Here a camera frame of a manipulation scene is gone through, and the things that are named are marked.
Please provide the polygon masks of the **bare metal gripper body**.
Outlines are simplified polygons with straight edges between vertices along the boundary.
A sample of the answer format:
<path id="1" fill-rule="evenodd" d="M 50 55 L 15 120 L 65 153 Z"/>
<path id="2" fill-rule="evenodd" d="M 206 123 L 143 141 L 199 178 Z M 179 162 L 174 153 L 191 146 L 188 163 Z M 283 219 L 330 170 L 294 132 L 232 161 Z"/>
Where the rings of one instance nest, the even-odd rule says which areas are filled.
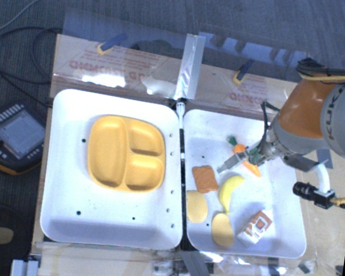
<path id="1" fill-rule="evenodd" d="M 284 147 L 278 141 L 258 141 L 247 147 L 247 160 L 261 166 L 264 162 L 283 156 Z"/>

